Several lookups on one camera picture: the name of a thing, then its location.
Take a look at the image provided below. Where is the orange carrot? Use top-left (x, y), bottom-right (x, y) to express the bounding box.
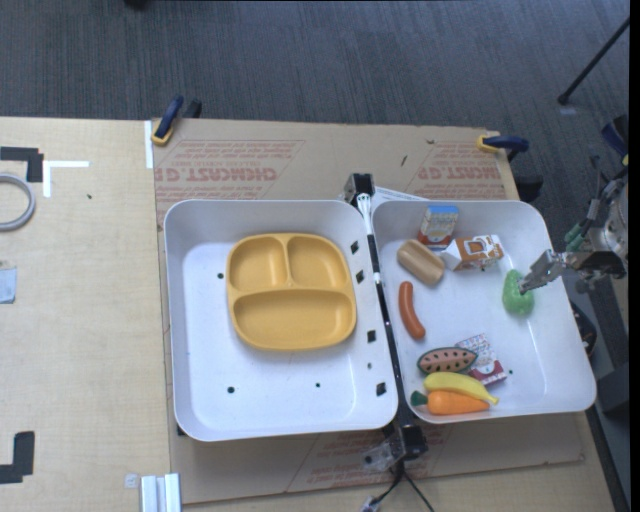
top-left (410, 389), bottom-right (491, 416)

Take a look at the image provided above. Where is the white plastic tray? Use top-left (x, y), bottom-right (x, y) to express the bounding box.
top-left (371, 198), bottom-right (598, 425)
top-left (163, 198), bottom-right (400, 443)

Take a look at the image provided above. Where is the white paper slip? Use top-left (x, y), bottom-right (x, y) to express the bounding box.
top-left (373, 185), bottom-right (417, 204)

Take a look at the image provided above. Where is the brown cardboard board red print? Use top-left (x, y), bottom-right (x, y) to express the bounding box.
top-left (151, 117), bottom-right (586, 506)

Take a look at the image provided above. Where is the orange sausage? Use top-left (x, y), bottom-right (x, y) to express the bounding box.
top-left (398, 280), bottom-right (427, 341)

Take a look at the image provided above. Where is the red and white packet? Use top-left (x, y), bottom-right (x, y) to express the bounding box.
top-left (454, 333), bottom-right (508, 387)

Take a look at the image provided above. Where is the yellow banana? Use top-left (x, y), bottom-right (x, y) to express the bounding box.
top-left (423, 371), bottom-right (500, 406)

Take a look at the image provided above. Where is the tan hot dog bun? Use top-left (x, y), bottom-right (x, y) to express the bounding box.
top-left (396, 238), bottom-right (446, 287)

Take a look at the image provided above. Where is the black block with thin wires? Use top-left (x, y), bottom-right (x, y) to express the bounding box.
top-left (343, 172), bottom-right (376, 204)
top-left (383, 423), bottom-right (430, 462)

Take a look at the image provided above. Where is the thin black and white rod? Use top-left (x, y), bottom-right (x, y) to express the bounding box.
top-left (356, 193), bottom-right (409, 432)

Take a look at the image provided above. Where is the orange and white carton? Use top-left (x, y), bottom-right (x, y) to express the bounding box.
top-left (440, 233), bottom-right (505, 273)

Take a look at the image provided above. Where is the blue and orange carton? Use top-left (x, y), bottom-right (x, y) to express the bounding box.
top-left (417, 204), bottom-right (460, 252)

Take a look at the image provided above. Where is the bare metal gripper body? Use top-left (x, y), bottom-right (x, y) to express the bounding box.
top-left (562, 185), bottom-right (630, 282)

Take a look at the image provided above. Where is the yellow divided plate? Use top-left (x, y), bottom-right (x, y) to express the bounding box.
top-left (225, 232), bottom-right (358, 352)

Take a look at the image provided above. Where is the green toy lettuce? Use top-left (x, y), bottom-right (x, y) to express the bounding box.
top-left (501, 268), bottom-right (535, 317)

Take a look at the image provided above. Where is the watermelon slice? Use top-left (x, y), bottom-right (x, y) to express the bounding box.
top-left (416, 346), bottom-right (479, 376)

